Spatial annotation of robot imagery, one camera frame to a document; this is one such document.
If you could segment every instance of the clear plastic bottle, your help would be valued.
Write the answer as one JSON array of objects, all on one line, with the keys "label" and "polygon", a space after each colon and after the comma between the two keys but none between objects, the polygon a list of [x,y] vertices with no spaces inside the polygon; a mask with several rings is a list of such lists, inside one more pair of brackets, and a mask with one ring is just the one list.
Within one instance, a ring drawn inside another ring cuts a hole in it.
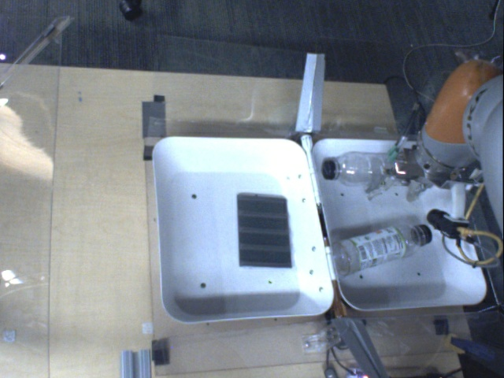
[{"label": "clear plastic bottle", "polygon": [[338,180],[347,186],[363,186],[366,192],[377,189],[387,176],[387,154],[351,151],[322,164],[326,180]]},{"label": "clear plastic bottle", "polygon": [[432,241],[427,225],[399,224],[332,245],[332,259],[339,276],[411,256]]}]

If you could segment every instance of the bottle cap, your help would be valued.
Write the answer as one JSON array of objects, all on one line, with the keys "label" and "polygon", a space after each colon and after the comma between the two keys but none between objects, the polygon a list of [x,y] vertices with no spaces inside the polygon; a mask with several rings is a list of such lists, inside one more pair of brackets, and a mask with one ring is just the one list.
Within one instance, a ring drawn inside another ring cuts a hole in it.
[{"label": "bottle cap", "polygon": [[411,228],[411,238],[418,246],[427,245],[432,241],[432,231],[425,224],[415,225]]},{"label": "bottle cap", "polygon": [[335,180],[337,174],[337,162],[334,160],[325,160],[322,163],[322,176],[325,180]]}]

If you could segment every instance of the black grate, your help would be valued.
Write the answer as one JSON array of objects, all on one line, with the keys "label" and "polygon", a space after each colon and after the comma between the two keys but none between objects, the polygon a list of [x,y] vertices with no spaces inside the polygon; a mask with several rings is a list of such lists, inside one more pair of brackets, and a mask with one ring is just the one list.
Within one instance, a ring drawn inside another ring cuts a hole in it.
[{"label": "black grate", "polygon": [[238,195],[239,265],[291,268],[287,200]]}]

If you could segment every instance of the black clamp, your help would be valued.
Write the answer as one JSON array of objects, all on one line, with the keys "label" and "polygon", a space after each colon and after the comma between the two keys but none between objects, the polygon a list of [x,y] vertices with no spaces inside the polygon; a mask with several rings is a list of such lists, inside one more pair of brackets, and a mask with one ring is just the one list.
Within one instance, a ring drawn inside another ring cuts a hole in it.
[{"label": "black clamp", "polygon": [[[453,218],[446,211],[437,209],[428,212],[427,221],[436,230],[441,231],[441,234],[447,238],[456,240],[461,240],[461,234],[458,229],[460,227],[467,228],[469,226],[468,220]],[[468,243],[474,243],[474,240],[469,237],[464,238],[464,240]]]},{"label": "black clamp", "polygon": [[166,102],[155,95],[152,102],[142,102],[143,160],[151,161],[154,146],[166,137]]}]

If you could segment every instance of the white tray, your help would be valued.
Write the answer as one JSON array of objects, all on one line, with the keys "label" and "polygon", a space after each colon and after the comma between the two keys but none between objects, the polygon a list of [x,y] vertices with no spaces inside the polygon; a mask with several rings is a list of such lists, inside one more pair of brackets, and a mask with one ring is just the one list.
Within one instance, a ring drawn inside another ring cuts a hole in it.
[{"label": "white tray", "polygon": [[[415,202],[406,201],[406,187],[393,187],[371,201],[362,187],[346,187],[321,176],[327,157],[349,151],[386,153],[393,142],[360,139],[323,139],[313,148],[329,240],[365,234],[401,221],[428,224],[427,213],[441,209],[452,213],[449,190],[432,187]],[[454,249],[449,240],[448,245]],[[466,253],[477,258],[474,248]],[[350,306],[365,311],[437,306],[463,306],[481,302],[487,285],[481,269],[452,258],[433,230],[432,242],[411,258],[393,261],[339,280],[341,294]]]},{"label": "white tray", "polygon": [[[285,139],[170,137],[154,149],[163,305],[182,322],[312,316],[332,280],[302,148]],[[240,193],[287,199],[292,268],[239,266]]]}]

